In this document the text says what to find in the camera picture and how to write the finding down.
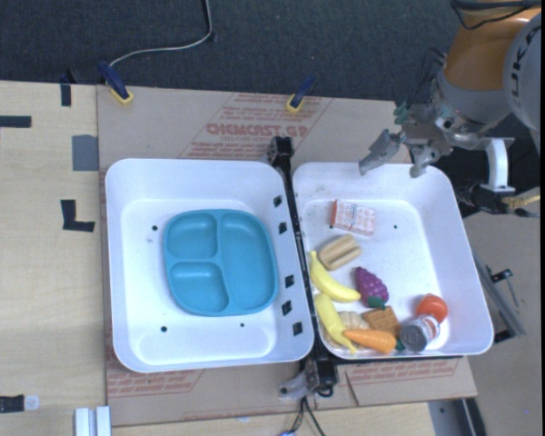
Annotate blue divided plate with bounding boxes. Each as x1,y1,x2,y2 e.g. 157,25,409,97
163,208,280,317

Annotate brown waffle biscuit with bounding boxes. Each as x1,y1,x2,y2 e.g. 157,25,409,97
362,305,401,338

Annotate beige croissant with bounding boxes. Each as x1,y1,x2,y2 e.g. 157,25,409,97
337,311,372,332

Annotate orange and white carton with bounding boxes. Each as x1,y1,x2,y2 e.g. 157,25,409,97
330,199,377,238

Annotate orange carrot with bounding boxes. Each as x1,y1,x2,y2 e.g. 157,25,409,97
342,328,405,354

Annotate black cylinder on white bracket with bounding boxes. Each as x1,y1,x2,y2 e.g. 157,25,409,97
459,137,517,212

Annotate tan hot dog bun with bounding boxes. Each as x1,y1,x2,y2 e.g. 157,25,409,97
317,233,363,272

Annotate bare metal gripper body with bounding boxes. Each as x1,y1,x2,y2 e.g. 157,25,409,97
398,102,491,157

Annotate purple grapes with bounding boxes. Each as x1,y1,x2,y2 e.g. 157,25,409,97
353,266,390,311

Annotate thin black rod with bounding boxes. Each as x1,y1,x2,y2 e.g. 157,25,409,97
276,152,322,358

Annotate white plastic tray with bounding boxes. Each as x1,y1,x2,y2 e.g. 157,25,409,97
292,161,496,361
104,157,315,374

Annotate yellow banana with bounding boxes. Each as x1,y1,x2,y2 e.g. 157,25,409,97
309,250,362,303
313,292,359,356

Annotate small silver can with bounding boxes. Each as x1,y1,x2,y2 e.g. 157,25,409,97
399,314,441,352

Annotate brown cardboard board red print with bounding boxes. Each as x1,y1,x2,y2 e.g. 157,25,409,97
95,84,479,428

